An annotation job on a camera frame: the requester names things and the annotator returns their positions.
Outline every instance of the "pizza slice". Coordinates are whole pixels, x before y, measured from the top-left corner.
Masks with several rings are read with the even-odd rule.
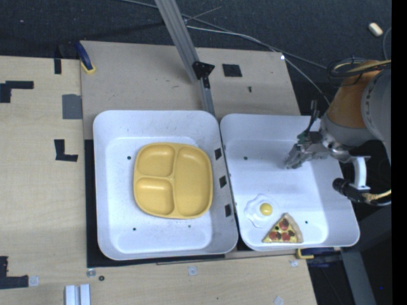
[[[303,235],[295,220],[285,213],[263,238],[263,243],[302,243]]]

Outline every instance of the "yellow divided dish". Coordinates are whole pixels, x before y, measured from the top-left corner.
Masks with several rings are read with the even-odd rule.
[[[133,190],[137,205],[147,214],[197,218],[212,204],[210,159],[191,145],[148,144],[137,153]]]

